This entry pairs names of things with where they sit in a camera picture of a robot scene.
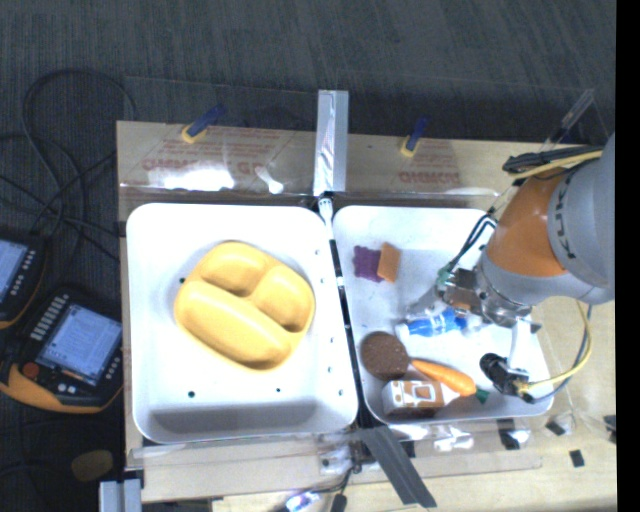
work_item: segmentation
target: blue bottle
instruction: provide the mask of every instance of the blue bottle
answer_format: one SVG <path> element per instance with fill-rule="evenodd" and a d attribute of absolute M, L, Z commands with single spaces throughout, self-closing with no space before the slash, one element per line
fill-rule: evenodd
<path fill-rule="evenodd" d="M 431 337 L 452 330 L 462 330 L 466 326 L 465 318 L 458 317 L 453 308 L 446 308 L 438 315 L 397 325 L 396 334 L 400 339 L 410 335 Z"/>

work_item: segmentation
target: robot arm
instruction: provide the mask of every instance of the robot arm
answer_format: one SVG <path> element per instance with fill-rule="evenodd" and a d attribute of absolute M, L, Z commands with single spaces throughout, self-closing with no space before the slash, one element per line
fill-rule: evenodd
<path fill-rule="evenodd" d="M 615 134 L 596 159 L 528 178 L 473 270 L 457 269 L 446 303 L 512 327 L 554 296 L 615 297 Z"/>

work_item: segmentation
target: black wire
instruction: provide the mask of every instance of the black wire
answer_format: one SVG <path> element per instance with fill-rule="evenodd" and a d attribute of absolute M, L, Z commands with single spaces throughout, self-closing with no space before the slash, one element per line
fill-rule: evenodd
<path fill-rule="evenodd" d="M 10 133 L 5 133 L 3 135 L 0 135 L 0 143 L 1 142 L 7 142 L 7 141 L 12 141 L 12 140 L 19 140 L 19 139 L 26 139 L 26 140 L 38 140 L 40 143 L 43 144 L 50 144 L 51 146 L 53 146 L 56 150 L 58 150 L 60 152 L 61 155 L 64 156 L 65 160 L 67 160 L 67 162 L 69 162 L 71 164 L 71 166 L 76 169 L 76 164 L 75 161 L 73 160 L 73 158 L 71 157 L 71 155 L 69 154 L 68 151 L 66 151 L 64 148 L 62 148 L 62 146 L 60 146 L 59 144 L 56 144 L 55 142 L 52 141 L 48 141 L 46 139 L 41 139 L 39 137 L 31 137 L 31 139 L 25 135 L 24 133 L 19 133 L 19 132 L 10 132 Z M 56 172 L 54 172 L 52 170 L 51 167 L 47 167 L 47 170 L 49 172 L 49 175 L 51 176 L 51 178 L 53 179 L 54 183 L 56 184 L 56 187 L 58 190 L 61 189 L 62 187 L 62 181 L 60 180 L 58 174 Z M 20 185 L 18 185 L 17 183 L 15 183 L 13 180 L 10 180 L 9 178 L 5 177 L 5 176 L 1 176 L 0 178 L 2 178 L 4 181 L 6 181 L 7 183 L 9 183 L 10 185 L 12 185 L 15 188 L 20 189 L 22 192 L 24 193 L 28 193 L 30 197 L 32 198 L 36 198 L 35 194 L 32 194 L 30 192 L 27 191 L 27 189 L 25 189 L 24 187 L 21 187 Z M 57 195 L 54 196 L 54 198 L 51 200 L 51 203 L 53 203 L 53 201 L 55 200 L 55 198 L 57 198 Z M 40 204 L 45 204 L 44 201 L 42 201 L 41 199 L 37 199 L 38 202 L 40 202 Z M 60 209 L 57 212 L 58 214 L 58 220 L 60 220 L 64 213 L 63 213 L 63 203 L 62 203 L 62 198 L 59 198 L 60 200 Z M 36 221 L 34 222 L 34 224 L 31 226 L 29 232 L 30 234 L 36 234 L 35 232 L 35 226 L 37 225 L 37 221 L 38 219 L 36 219 Z"/>
<path fill-rule="evenodd" d="M 24 190 L 24 192 L 26 194 L 31 194 L 31 192 L 28 191 L 28 190 Z M 3 197 L 0 197 L 0 202 L 4 203 L 9 208 L 14 209 L 15 211 L 26 213 L 28 215 L 35 215 L 36 213 L 38 213 L 36 210 L 32 210 L 30 208 L 27 208 L 26 206 L 22 206 L 22 205 L 13 203 L 13 202 L 11 202 L 8 199 L 5 199 Z M 50 218 L 52 216 L 53 216 L 52 213 L 45 213 L 44 214 L 44 217 L 49 217 Z M 109 228 L 105 228 L 104 226 L 100 226 L 99 224 L 94 224 L 93 222 L 84 221 L 84 220 L 77 219 L 75 217 L 69 217 L 69 216 L 65 216 L 62 220 L 64 222 L 66 222 L 67 224 L 76 224 L 78 226 L 82 226 L 82 227 L 87 228 L 87 229 L 91 229 L 91 230 L 94 230 L 94 231 L 99 231 L 99 232 L 104 233 L 106 235 L 112 236 L 113 238 L 119 238 L 118 233 L 116 233 L 115 230 L 112 230 L 112 229 L 109 229 Z"/>
<path fill-rule="evenodd" d="M 34 149 L 36 155 L 40 159 L 40 162 L 42 162 L 42 164 L 44 165 L 44 168 L 49 173 L 49 176 L 56 183 L 58 190 L 60 190 L 61 187 L 62 187 L 62 182 L 59 180 L 58 175 L 53 170 L 53 166 L 49 163 L 49 160 L 47 159 L 47 157 L 42 153 L 42 150 L 40 149 L 38 144 L 36 144 L 36 137 L 34 137 L 26 128 L 24 129 L 24 133 L 20 134 L 20 135 L 22 137 L 25 137 L 29 141 L 29 144 Z M 66 151 L 64 151 L 64 150 L 62 150 L 62 154 L 64 154 L 65 156 L 68 155 L 68 153 Z M 58 218 L 60 219 L 64 215 L 64 202 L 62 200 L 62 197 L 60 197 L 60 207 L 59 208 L 60 208 L 60 210 L 59 210 L 59 217 Z M 34 229 L 35 229 L 35 224 L 31 227 L 31 230 L 34 230 Z"/>
<path fill-rule="evenodd" d="M 315 492 L 318 494 L 324 494 L 324 493 L 332 493 L 332 492 L 344 492 L 344 490 L 346 489 L 347 485 L 349 484 L 349 478 L 351 477 L 351 473 L 353 473 L 353 466 L 351 466 L 344 478 L 340 481 L 340 483 L 332 486 L 332 487 L 325 487 L 322 489 L 309 489 L 307 492 Z"/>
<path fill-rule="evenodd" d="M 449 271 L 453 270 L 453 268 L 458 264 L 460 259 L 467 253 L 467 251 L 475 245 L 475 243 L 480 239 L 480 236 L 482 236 L 482 233 L 487 228 L 487 226 L 495 228 L 495 221 L 488 213 L 485 213 L 476 222 L 475 226 L 469 233 L 469 236 L 462 244 L 460 252 L 458 252 L 458 254 L 456 254 L 456 256 L 454 256 L 453 259 L 447 264 L 446 268 Z"/>
<path fill-rule="evenodd" d="M 572 156 L 584 155 L 593 151 L 601 151 L 604 146 L 589 146 L 577 148 L 562 148 L 553 151 L 543 151 L 542 153 L 524 153 L 519 156 L 510 157 L 502 166 L 506 172 L 524 172 L 526 167 L 539 167 Z"/>
<path fill-rule="evenodd" d="M 75 183 L 78 183 L 80 188 L 81 188 L 81 194 L 80 194 L 80 198 L 82 199 L 82 203 L 80 205 L 80 211 L 82 212 L 82 215 L 84 217 L 85 214 L 85 204 L 86 204 L 86 188 L 84 186 L 84 183 L 82 181 L 82 173 L 80 172 L 80 169 L 77 168 L 77 166 L 73 166 L 74 171 L 76 172 L 76 176 L 71 179 L 70 181 L 68 181 L 67 183 L 65 183 L 62 186 L 58 187 L 58 191 L 53 194 L 49 200 L 43 204 L 42 208 L 40 209 L 40 212 L 38 213 L 38 215 L 36 216 L 36 219 L 34 221 L 34 224 L 32 226 L 32 230 L 35 229 L 35 226 L 37 225 L 38 221 L 45 215 L 45 213 L 48 210 L 52 209 L 53 203 L 56 201 L 56 199 L 59 199 L 60 201 L 60 212 L 58 213 L 58 218 L 56 220 L 56 224 L 54 226 L 54 228 L 51 231 L 51 234 L 49 235 L 50 238 L 53 237 L 53 235 L 55 235 L 57 233 L 57 231 L 60 229 L 60 226 L 62 225 L 62 221 L 63 219 L 66 217 L 63 213 L 62 213 L 62 208 L 64 205 L 64 200 L 63 200 L 63 194 L 66 190 L 68 190 L 69 188 L 71 188 L 71 186 L 73 186 Z"/>
<path fill-rule="evenodd" d="M 0 175 L 0 180 L 3 180 L 4 182 L 8 183 L 9 185 L 11 185 L 12 187 L 16 188 L 17 190 L 19 190 L 20 192 L 24 193 L 25 195 L 29 196 L 31 199 L 33 199 L 34 201 L 38 202 L 39 204 L 41 204 L 41 205 L 44 204 L 44 201 L 42 199 L 40 199 L 38 196 L 36 196 L 30 190 L 27 190 L 26 188 L 22 187 L 20 184 L 14 182 L 10 178 L 7 178 L 6 176 Z M 5 204 L 11 205 L 11 207 L 14 208 L 15 210 L 22 211 L 22 212 L 25 212 L 25 213 L 31 213 L 31 214 L 35 214 L 36 213 L 33 210 L 29 210 L 28 208 L 21 207 L 19 205 L 11 203 L 7 199 L 0 198 L 0 201 L 2 201 Z M 59 216 L 59 212 L 56 212 L 56 211 L 53 211 L 52 214 L 55 214 L 56 217 Z M 78 235 L 80 237 L 82 237 L 82 239 L 84 239 L 87 242 L 91 243 L 93 246 L 95 246 L 105 256 L 111 258 L 115 262 L 119 262 L 120 261 L 120 259 L 117 256 L 113 255 L 106 247 L 102 246 L 98 241 L 96 241 L 95 239 L 91 238 L 86 233 L 82 232 L 82 230 L 80 230 L 78 228 L 78 226 L 82 226 L 83 228 L 92 229 L 92 230 L 96 230 L 96 231 L 101 231 L 103 233 L 111 235 L 114 238 L 118 238 L 118 235 L 115 232 L 112 232 L 111 230 L 109 230 L 107 228 L 99 226 L 98 224 L 93 224 L 91 222 L 84 221 L 82 219 L 76 219 L 74 217 L 69 217 L 69 216 L 63 216 L 62 217 L 62 222 L 65 222 L 67 224 L 71 224 L 71 227 L 73 227 L 75 229 L 75 231 L 78 233 Z"/>
<path fill-rule="evenodd" d="M 31 131 L 31 125 L 30 122 L 28 121 L 28 112 L 29 112 L 29 107 L 31 104 L 31 101 L 33 100 L 33 98 L 35 97 L 35 95 L 49 82 L 51 82 L 52 80 L 61 77 L 61 76 L 69 76 L 72 74 L 83 74 L 83 75 L 90 75 L 93 77 L 100 77 L 102 80 L 106 81 L 109 84 L 114 85 L 118 90 L 120 90 L 121 92 L 125 92 L 125 96 L 128 96 L 126 94 L 126 91 L 124 91 L 124 89 L 122 89 L 122 87 L 117 84 L 117 82 L 115 82 L 114 80 L 112 80 L 110 77 L 103 75 L 101 73 L 97 73 L 95 71 L 90 71 L 90 70 L 79 70 L 79 69 L 64 69 L 64 70 L 59 70 L 59 71 L 55 71 L 53 73 L 49 73 L 47 75 L 44 75 L 42 77 L 40 77 L 39 79 L 37 79 L 27 90 L 27 93 L 24 96 L 24 99 L 22 101 L 22 111 L 21 111 L 21 118 L 20 121 L 22 123 L 22 128 L 24 131 L 25 136 L 27 137 L 27 139 L 29 140 L 31 146 L 33 147 L 33 149 L 35 150 L 36 154 L 38 155 L 38 157 L 40 158 L 40 160 L 42 161 L 42 163 L 44 164 L 44 166 L 48 169 L 50 174 L 55 174 L 55 172 L 53 171 L 52 166 L 49 164 L 49 162 L 47 161 L 47 159 L 45 158 L 45 156 L 43 155 L 43 153 L 41 152 L 40 148 L 38 147 L 38 145 L 36 144 L 36 138 L 34 137 L 32 131 Z M 99 160 L 99 163 L 106 161 L 106 159 L 111 158 L 113 152 L 110 153 L 109 155 L 107 155 L 106 157 L 103 157 Z M 40 215 L 38 215 L 37 220 L 39 220 L 42 217 L 43 212 L 45 212 L 49 206 L 53 203 L 53 201 L 55 201 L 56 197 L 60 198 L 60 208 L 62 210 L 64 202 L 62 200 L 62 194 L 64 193 L 64 191 L 69 188 L 70 186 L 72 186 L 74 183 L 78 182 L 79 186 L 81 188 L 81 194 L 80 197 L 82 199 L 82 204 L 80 206 L 80 211 L 81 211 L 81 219 L 83 221 L 86 221 L 86 209 L 85 209 L 85 205 L 87 202 L 87 198 L 86 198 L 86 189 L 84 187 L 84 181 L 83 181 L 83 177 L 84 177 L 84 173 L 81 172 L 78 168 L 77 165 L 73 165 L 73 169 L 75 171 L 75 178 L 73 178 L 70 182 L 68 182 L 67 184 L 65 184 L 64 186 L 58 186 L 58 191 L 56 194 L 54 194 L 51 198 L 50 201 L 44 206 L 44 208 L 42 209 Z M 55 234 L 55 232 L 57 232 L 57 230 L 59 229 L 61 225 L 61 220 L 59 219 L 58 222 L 56 223 L 56 226 L 54 228 L 54 231 L 52 232 L 53 234 Z M 71 260 L 73 259 L 75 253 L 78 250 L 79 247 L 79 243 L 80 243 L 80 239 L 86 239 L 86 237 L 84 236 L 84 232 L 82 231 L 81 228 L 78 228 L 77 226 L 74 228 L 76 233 L 77 233 L 77 237 L 76 240 L 73 244 L 73 249 L 70 251 L 70 256 L 68 258 L 69 263 L 71 262 Z M 113 255 L 111 255 L 109 253 L 109 251 L 106 251 L 102 246 L 98 247 L 99 250 L 107 255 L 109 255 L 112 259 L 116 259 L 114 258 Z M 65 265 L 62 268 L 69 268 L 69 265 Z"/>
<path fill-rule="evenodd" d="M 125 100 L 129 104 L 129 107 L 131 108 L 131 112 L 132 112 L 132 115 L 131 115 L 132 119 L 135 120 L 138 118 L 138 109 L 136 107 L 135 102 L 133 101 L 133 98 L 127 92 L 127 90 L 122 85 L 120 85 L 116 80 L 114 80 L 111 76 L 105 73 L 101 73 L 99 71 L 95 71 L 93 69 L 88 69 L 88 68 L 64 68 L 64 69 L 53 71 L 51 73 L 47 73 L 46 75 L 41 76 L 33 84 L 31 84 L 31 86 L 27 90 L 27 93 L 25 94 L 22 102 L 22 116 L 21 116 L 21 120 L 23 122 L 23 128 L 25 128 L 25 130 L 28 131 L 27 122 L 26 122 L 27 120 L 26 107 L 28 106 L 29 101 L 32 99 L 32 97 L 35 96 L 38 90 L 42 88 L 44 85 L 46 85 L 48 82 L 51 82 L 52 80 L 55 80 L 56 78 L 59 78 L 61 76 L 70 76 L 70 75 L 85 75 L 93 78 L 98 78 L 99 80 L 102 80 L 104 83 L 111 85 L 113 88 L 115 88 L 118 92 L 122 94 L 122 96 L 125 98 Z"/>

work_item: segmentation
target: orange carrot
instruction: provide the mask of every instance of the orange carrot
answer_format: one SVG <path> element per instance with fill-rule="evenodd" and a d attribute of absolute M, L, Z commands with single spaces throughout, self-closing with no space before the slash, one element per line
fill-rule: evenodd
<path fill-rule="evenodd" d="M 420 359 L 413 359 L 411 364 L 427 377 L 431 377 L 449 387 L 452 391 L 460 393 L 460 396 L 471 396 L 476 392 L 475 382 L 466 373 Z"/>

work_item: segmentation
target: purple sponge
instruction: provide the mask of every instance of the purple sponge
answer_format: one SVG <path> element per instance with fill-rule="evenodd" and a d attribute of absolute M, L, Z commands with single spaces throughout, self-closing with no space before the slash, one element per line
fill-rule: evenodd
<path fill-rule="evenodd" d="M 378 276 L 378 263 L 380 263 L 380 251 L 373 251 L 366 247 L 356 245 L 353 248 L 353 266 L 356 277 L 362 277 L 379 283 L 384 281 Z"/>

